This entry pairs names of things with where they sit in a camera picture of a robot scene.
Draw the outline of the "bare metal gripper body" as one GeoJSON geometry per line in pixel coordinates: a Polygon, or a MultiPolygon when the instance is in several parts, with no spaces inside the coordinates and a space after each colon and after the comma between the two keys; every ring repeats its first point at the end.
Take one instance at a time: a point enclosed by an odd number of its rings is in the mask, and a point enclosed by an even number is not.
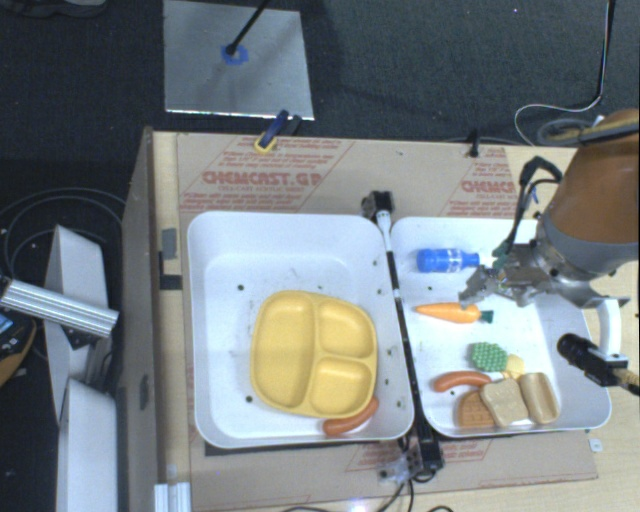
{"type": "Polygon", "coordinates": [[[590,284],[598,274],[580,269],[546,243],[515,244],[491,270],[497,292],[520,307],[542,294],[561,296],[578,308],[597,308],[608,299],[590,284]]]}

